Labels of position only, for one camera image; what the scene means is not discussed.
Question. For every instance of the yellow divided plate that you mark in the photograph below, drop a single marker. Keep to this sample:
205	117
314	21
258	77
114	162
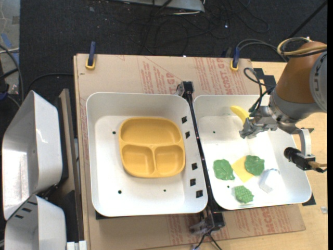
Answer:
152	147

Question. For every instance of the yellow banana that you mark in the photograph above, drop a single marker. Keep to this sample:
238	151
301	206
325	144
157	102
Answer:
240	112

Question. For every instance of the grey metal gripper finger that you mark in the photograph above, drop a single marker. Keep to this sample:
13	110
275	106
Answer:
245	129
255	131

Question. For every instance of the green lettuce leaf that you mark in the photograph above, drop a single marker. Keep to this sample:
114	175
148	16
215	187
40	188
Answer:
255	164
223	169

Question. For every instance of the black cylinder on white bracket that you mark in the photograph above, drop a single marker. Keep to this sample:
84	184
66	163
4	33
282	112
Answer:
299	158

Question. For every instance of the white plastic tray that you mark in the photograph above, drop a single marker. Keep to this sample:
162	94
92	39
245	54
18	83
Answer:
283	189
36	225
109	165
28	152

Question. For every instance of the green grapes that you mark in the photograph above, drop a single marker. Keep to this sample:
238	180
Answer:
243	194

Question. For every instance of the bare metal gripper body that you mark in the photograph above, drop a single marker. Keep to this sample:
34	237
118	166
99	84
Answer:
266	120

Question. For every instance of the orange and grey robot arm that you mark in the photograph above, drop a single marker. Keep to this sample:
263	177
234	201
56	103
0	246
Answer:
296	79

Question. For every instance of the thin black rod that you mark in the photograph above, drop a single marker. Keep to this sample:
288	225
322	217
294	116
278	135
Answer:
201	150

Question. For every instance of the yellow cheese slice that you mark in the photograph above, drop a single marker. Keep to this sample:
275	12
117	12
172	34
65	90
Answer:
240	169

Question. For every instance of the brown cardboard board red print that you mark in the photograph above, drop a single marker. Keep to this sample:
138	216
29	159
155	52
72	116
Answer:
130	74

